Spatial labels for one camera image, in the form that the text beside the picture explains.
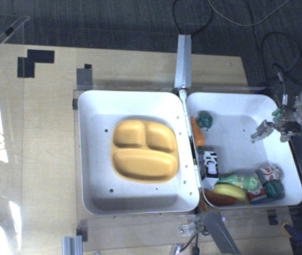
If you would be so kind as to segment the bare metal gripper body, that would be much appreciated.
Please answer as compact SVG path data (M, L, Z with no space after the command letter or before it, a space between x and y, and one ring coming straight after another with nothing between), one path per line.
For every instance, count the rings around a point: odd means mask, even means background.
M293 136L302 136L302 109L276 109L273 113L274 128L278 132L289 131Z

